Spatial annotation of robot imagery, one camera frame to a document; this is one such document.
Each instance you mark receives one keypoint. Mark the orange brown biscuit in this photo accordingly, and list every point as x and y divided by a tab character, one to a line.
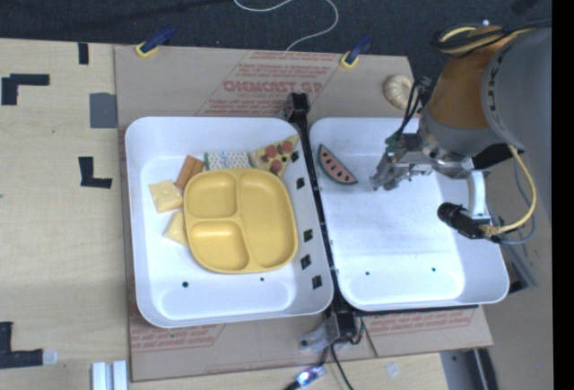
188	170

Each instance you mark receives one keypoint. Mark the toy pizza slice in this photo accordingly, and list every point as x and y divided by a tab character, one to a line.
273	155

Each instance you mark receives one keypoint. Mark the toy watermelon slice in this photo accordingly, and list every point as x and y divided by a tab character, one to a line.
334	168

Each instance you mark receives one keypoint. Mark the white plastic tray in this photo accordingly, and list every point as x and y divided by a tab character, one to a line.
403	245
224	294

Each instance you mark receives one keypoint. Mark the yellow divided plate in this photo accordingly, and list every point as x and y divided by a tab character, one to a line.
264	218

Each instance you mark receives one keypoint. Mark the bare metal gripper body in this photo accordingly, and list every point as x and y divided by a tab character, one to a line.
414	155

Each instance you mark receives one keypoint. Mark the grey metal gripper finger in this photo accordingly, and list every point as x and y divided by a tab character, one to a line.
377	177
394	180

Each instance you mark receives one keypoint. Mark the beige toy croissant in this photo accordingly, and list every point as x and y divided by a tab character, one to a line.
397	90

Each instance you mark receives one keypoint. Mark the brown cardboard board red print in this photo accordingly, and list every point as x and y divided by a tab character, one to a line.
179	83

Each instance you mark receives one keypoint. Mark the white green patterned packet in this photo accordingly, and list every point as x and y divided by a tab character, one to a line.
226	160

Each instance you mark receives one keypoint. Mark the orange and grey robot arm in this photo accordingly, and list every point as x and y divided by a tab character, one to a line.
462	88

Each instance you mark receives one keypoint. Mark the black cylinder on white bracket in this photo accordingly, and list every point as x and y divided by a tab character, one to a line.
462	218

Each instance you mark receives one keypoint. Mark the yellow cheese wedge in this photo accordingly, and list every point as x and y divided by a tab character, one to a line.
177	229

